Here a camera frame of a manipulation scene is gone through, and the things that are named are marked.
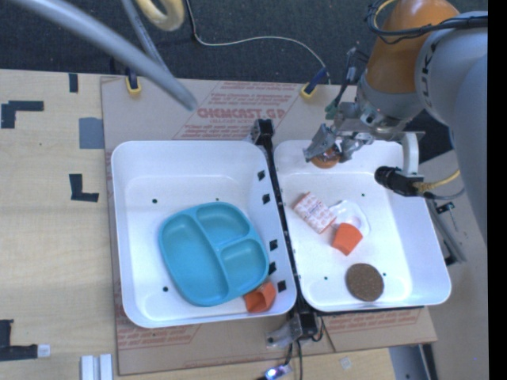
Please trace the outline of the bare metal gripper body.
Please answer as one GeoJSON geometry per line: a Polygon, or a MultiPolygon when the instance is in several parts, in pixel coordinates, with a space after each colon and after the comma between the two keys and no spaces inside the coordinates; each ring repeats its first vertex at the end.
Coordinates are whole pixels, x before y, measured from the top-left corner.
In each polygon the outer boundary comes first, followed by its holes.
{"type": "Polygon", "coordinates": [[[330,119],[337,137],[399,141],[406,125],[422,110],[421,104],[413,102],[331,102],[330,119]]]}

